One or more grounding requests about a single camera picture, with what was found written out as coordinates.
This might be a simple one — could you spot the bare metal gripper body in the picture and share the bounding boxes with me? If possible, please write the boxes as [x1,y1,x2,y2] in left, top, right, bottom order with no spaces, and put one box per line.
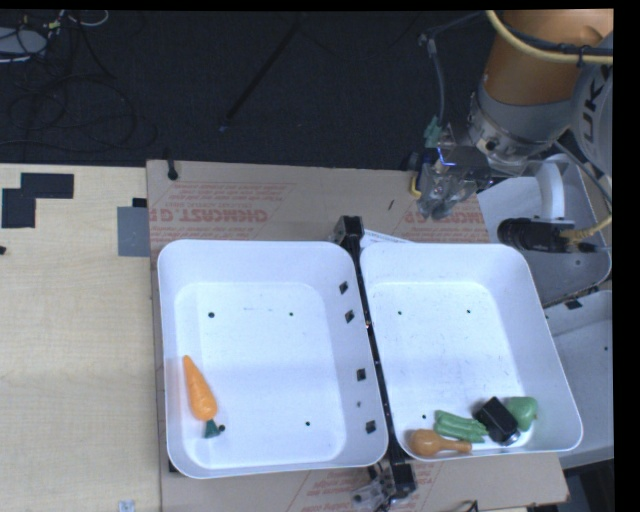
[418,117,550,197]

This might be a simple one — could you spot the brown cardboard board red print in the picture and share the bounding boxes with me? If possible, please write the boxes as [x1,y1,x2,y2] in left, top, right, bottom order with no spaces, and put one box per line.
[145,159,571,512]

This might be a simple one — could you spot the white plastic tray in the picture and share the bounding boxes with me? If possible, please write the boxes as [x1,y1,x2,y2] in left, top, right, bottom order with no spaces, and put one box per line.
[358,242,585,463]
[156,238,390,480]

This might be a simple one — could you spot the green pepper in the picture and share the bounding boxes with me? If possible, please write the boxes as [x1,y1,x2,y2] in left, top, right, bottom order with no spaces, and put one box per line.
[504,395,540,433]

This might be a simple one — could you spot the black box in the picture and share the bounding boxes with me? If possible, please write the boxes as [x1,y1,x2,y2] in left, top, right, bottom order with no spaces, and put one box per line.
[473,396,521,447]

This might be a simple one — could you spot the green bean pods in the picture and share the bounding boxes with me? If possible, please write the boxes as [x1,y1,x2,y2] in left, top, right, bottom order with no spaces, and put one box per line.
[432,409,489,444]

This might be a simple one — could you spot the orange drumstick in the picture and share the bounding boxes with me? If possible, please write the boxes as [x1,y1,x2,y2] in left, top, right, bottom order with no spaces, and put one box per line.
[409,428,473,459]

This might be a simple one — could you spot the orange carrot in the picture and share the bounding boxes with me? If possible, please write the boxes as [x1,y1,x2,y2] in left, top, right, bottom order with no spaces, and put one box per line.
[181,354,222,440]

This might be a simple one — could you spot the black cylinder on white bracket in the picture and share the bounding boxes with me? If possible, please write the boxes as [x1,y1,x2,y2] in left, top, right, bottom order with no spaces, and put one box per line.
[496,153,577,254]

